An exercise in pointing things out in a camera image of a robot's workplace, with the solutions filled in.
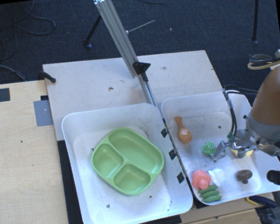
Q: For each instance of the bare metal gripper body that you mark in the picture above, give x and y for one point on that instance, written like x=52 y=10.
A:
x=242 y=141

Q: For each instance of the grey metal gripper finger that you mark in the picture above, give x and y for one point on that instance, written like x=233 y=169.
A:
x=220 y=148
x=220 y=157

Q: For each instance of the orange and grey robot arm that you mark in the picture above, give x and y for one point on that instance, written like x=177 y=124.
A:
x=269 y=95

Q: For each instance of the green and white striped toy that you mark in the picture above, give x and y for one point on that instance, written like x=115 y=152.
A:
x=207 y=148

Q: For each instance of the yellow toy food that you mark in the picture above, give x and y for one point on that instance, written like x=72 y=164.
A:
x=246 y=154

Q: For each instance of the white toy food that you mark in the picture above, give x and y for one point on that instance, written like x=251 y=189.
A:
x=217 y=175

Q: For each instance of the white plastic tray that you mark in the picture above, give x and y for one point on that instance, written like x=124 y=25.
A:
x=209 y=125
x=133 y=210

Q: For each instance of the orange pink toy food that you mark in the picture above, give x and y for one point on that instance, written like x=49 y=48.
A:
x=200 y=178

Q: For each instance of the brown toy mushroom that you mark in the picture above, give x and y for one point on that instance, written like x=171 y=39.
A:
x=244 y=175

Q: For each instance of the green pea pods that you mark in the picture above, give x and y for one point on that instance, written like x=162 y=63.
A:
x=209 y=194

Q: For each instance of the brown toy chicken drumstick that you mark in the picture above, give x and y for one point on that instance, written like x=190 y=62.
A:
x=184 y=134

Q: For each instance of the green divided plate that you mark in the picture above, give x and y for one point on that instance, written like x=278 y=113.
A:
x=128 y=159

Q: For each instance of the pale flat board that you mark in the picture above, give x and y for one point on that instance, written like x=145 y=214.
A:
x=95 y=86

